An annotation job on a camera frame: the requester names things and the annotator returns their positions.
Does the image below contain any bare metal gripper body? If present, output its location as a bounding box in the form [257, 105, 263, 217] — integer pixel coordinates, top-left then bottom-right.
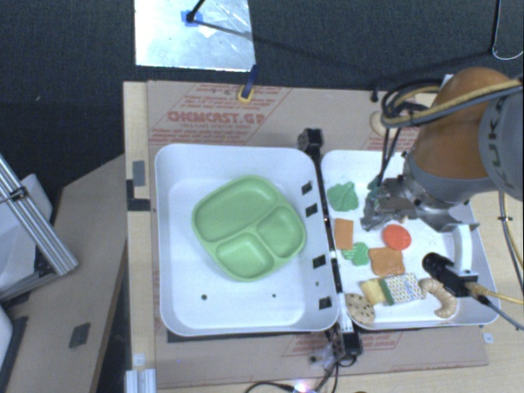
[367, 177, 481, 233]

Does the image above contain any red tomato slice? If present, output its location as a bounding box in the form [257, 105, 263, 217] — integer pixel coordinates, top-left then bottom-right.
[382, 224, 413, 251]

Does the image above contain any small green lettuce leaf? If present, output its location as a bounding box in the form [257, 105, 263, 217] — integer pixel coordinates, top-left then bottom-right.
[340, 242, 371, 267]

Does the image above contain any thin black and white rod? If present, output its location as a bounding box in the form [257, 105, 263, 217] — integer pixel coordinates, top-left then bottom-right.
[305, 145, 354, 336]

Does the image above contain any orange toast slice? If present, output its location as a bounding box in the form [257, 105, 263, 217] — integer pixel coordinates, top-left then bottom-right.
[368, 246, 407, 278]

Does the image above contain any beige chocolate chip biscuit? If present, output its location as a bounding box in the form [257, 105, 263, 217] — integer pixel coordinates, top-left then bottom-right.
[344, 292, 377, 325]

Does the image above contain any white plastic tray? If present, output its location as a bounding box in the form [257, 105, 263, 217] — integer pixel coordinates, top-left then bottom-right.
[320, 149, 501, 332]
[154, 142, 341, 338]

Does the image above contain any beige croissant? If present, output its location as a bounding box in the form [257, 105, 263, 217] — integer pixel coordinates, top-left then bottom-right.
[418, 277, 458, 319]

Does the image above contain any green divided plate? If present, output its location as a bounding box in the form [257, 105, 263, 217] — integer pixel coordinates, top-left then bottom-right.
[191, 174, 309, 283]

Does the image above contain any brown cardboard board red print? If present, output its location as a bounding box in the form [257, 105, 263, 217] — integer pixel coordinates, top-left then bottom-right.
[146, 80, 490, 389]

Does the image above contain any black cylinder on white bracket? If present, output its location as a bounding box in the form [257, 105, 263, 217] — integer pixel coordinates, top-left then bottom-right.
[422, 223, 480, 299]

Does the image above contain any black block with thin wires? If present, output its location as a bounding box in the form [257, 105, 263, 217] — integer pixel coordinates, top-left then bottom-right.
[326, 328, 364, 365]
[297, 128, 326, 152]

